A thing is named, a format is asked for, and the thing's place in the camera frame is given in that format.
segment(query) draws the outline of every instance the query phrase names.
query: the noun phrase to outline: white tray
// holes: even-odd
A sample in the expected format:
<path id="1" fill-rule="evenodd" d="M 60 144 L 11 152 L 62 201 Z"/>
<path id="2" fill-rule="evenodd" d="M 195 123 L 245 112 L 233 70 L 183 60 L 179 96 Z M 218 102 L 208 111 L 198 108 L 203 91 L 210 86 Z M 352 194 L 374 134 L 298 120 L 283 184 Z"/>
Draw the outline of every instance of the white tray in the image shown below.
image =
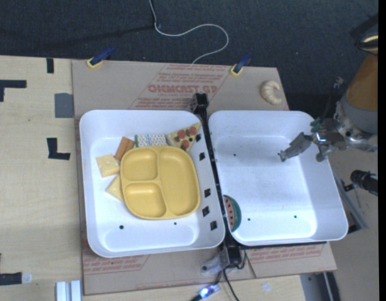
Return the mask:
<path id="1" fill-rule="evenodd" d="M 209 129 L 221 192 L 242 212 L 232 236 L 241 244 L 274 245 L 339 240 L 347 218 L 328 160 L 312 144 L 281 162 L 277 155 L 313 119 L 293 111 L 219 111 Z"/>
<path id="2" fill-rule="evenodd" d="M 123 136 L 169 134 L 197 122 L 195 115 L 174 110 L 93 110 L 83 115 L 80 143 L 87 238 L 96 254 L 115 257 L 195 250 L 223 241 L 225 226 L 202 128 L 198 131 L 201 139 L 190 150 L 201 203 L 185 218 L 153 221 L 132 215 L 122 201 L 105 192 L 114 176 L 102 178 L 96 162 L 98 156 L 115 154 Z"/>

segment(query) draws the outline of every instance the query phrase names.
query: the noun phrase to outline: yellow plate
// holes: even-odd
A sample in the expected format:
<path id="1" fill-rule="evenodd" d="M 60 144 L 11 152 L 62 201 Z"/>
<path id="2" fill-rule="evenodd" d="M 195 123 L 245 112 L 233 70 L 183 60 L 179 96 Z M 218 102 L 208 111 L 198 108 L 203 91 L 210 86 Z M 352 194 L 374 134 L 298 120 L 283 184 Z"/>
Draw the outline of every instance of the yellow plate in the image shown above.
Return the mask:
<path id="1" fill-rule="evenodd" d="M 140 218 L 181 218 L 200 205 L 193 160 L 177 147 L 136 147 L 127 151 L 121 160 L 121 183 L 127 208 Z"/>

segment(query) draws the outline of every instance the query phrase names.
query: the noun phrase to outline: wooden table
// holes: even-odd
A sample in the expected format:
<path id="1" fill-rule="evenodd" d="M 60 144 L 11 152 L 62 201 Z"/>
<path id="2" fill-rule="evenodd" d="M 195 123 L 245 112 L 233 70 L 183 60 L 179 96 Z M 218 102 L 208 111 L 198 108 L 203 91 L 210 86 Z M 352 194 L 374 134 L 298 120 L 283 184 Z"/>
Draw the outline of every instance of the wooden table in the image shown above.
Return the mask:
<path id="1" fill-rule="evenodd" d="M 0 56 L 0 80 L 26 80 L 6 88 L 0 102 L 1 273 L 32 274 L 31 283 L 0 286 L 0 301 L 54 300 L 56 282 L 82 280 L 77 164 L 73 118 L 55 118 L 54 96 L 72 94 L 71 61 Z M 46 139 L 58 139 L 48 159 Z M 271 289 L 264 289 L 266 283 Z M 233 300 L 226 283 L 210 300 Z M 305 300 L 300 277 L 232 282 L 240 300 Z M 203 286 L 184 286 L 83 297 L 83 300 L 191 300 Z"/>

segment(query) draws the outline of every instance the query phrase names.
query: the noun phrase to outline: white cable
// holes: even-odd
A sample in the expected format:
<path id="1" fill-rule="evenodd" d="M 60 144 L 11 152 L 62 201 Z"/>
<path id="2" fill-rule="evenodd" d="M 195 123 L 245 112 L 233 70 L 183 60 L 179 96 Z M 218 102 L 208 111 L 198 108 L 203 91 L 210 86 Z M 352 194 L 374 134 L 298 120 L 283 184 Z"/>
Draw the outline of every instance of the white cable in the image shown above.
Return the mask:
<path id="1" fill-rule="evenodd" d="M 153 3 L 152 3 L 151 0 L 148 0 L 148 1 L 149 1 L 149 6 L 150 6 L 150 8 L 151 8 L 152 14 L 153 14 L 153 16 L 154 16 L 154 27 L 155 27 L 155 30 L 156 30 L 159 34 L 161 34 L 161 35 L 163 35 L 163 36 L 166 36 L 166 37 L 180 37 L 180 36 L 184 36 L 185 34 L 188 34 L 188 33 L 192 32 L 192 31 L 194 31 L 194 30 L 196 30 L 196 29 L 198 29 L 198 28 L 201 28 L 201 27 L 215 27 L 215 28 L 220 29 L 220 30 L 225 34 L 225 36 L 226 36 L 226 43 L 224 44 L 224 46 L 223 46 L 222 48 L 220 48 L 220 49 L 218 49 L 218 50 L 215 50 L 215 51 L 212 51 L 212 52 L 210 52 L 210 53 L 205 53 L 204 55 L 199 56 L 198 58 L 196 58 L 196 59 L 193 61 L 193 63 L 195 63 L 197 60 L 199 60 L 199 59 L 201 59 L 201 58 L 203 58 L 203 57 L 212 55 L 212 54 L 214 54 L 214 53 L 218 53 L 218 52 L 224 50 L 224 49 L 228 46 L 228 44 L 229 44 L 229 35 L 228 35 L 228 33 L 227 33 L 226 30 L 223 29 L 221 26 L 219 26 L 219 25 L 217 25 L 217 24 L 213 24 L 213 23 L 200 24 L 199 26 L 196 26 L 196 27 L 194 27 L 194 28 L 191 28 L 190 30 L 185 31 L 184 33 L 169 34 L 169 33 L 164 33 L 164 32 L 162 32 L 161 30 L 159 30 L 159 28 L 158 28 L 158 26 L 157 26 L 157 24 L 156 24 L 156 13 L 155 13 L 155 10 L 154 10 Z"/>

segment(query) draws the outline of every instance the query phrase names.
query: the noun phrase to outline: cardboard sheet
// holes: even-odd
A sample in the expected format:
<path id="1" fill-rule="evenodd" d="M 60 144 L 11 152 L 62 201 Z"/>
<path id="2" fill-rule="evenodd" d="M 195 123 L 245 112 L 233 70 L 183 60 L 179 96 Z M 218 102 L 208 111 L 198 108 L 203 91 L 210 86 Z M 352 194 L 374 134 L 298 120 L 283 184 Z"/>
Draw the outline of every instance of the cardboard sheet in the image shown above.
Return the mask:
<path id="1" fill-rule="evenodd" d="M 274 80 L 276 68 L 245 67 L 238 77 L 230 66 L 104 61 L 90 69 L 85 60 L 72 61 L 78 188 L 82 229 L 84 294 L 211 283 L 214 275 L 201 274 L 201 264 L 217 249 L 154 255 L 102 258 L 88 246 L 83 203 L 82 165 L 78 123 L 94 109 L 171 109 L 188 107 L 194 93 L 206 93 L 208 115 L 217 110 L 288 110 L 283 90 L 280 105 L 267 103 L 261 85 Z M 336 269 L 329 243 L 247 250 L 249 262 L 229 279 L 265 278 Z"/>

